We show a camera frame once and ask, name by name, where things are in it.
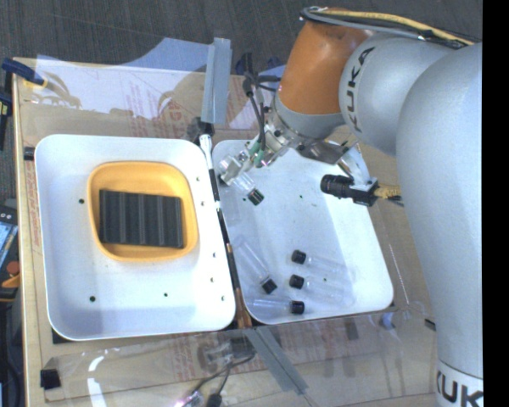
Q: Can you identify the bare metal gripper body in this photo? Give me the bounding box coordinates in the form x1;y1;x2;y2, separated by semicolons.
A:
239;114;303;171

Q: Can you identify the clear plastic bottle black cap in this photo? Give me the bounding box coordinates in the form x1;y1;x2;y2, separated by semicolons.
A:
250;297;305;316
232;171;266;207
288;273;355;307
236;236;278;295
290;249;355;282

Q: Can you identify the thin black and white rod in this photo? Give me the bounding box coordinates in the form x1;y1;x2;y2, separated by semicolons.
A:
199;133;252;329

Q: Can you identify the yellow rectangular bowl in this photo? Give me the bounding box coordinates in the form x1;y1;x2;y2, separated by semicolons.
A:
87;160;199;264

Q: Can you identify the white plastic tray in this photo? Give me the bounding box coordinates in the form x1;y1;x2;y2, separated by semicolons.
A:
33;133;238;342
211;138;394;326

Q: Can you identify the black ribbed rack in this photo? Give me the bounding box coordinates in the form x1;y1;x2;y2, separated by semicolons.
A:
98;189;185;250

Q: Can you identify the brown cardboard board red print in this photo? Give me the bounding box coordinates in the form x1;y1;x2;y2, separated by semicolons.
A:
12;57;439;407

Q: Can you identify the black block with thin wires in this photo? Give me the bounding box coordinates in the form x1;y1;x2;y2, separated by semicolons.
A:
186;116;215;142

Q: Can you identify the black cylinder on white bracket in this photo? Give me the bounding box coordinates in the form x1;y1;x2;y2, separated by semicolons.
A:
320;144;381;208

